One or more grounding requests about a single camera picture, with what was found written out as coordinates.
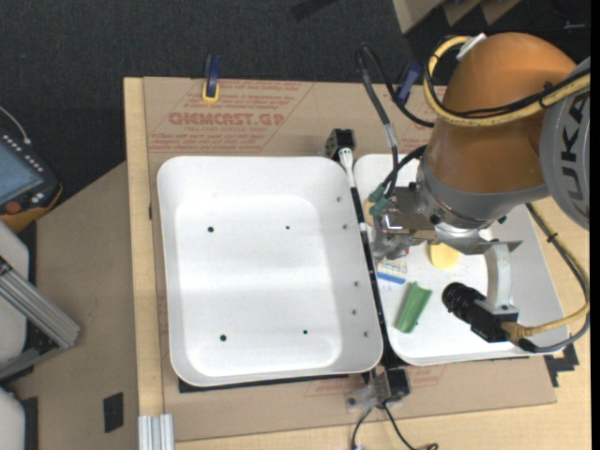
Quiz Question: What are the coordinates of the black cylinder on white bracket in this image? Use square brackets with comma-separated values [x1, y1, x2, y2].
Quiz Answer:
[441, 240, 520, 345]

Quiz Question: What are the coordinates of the yellow round biscuit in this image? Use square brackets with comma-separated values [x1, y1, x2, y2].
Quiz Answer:
[425, 240, 461, 271]

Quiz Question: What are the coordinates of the white plastic tray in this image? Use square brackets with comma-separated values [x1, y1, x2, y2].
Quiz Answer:
[156, 155, 385, 388]
[352, 152, 571, 368]

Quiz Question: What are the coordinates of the blue and white packet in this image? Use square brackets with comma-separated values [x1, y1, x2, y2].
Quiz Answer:
[376, 257, 409, 286]

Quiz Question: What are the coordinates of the brown cardboard board red print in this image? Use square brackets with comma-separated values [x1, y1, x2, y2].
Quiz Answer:
[142, 76, 559, 443]

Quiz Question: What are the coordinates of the black block with thin wires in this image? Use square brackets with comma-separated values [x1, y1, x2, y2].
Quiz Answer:
[345, 367, 413, 413]
[327, 127, 356, 159]

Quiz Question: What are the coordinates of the thin black and white rod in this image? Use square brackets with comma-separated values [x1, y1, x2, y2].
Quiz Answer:
[337, 146, 393, 370]

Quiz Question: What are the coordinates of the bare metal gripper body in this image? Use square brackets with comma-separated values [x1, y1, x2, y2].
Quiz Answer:
[380, 186, 499, 255]

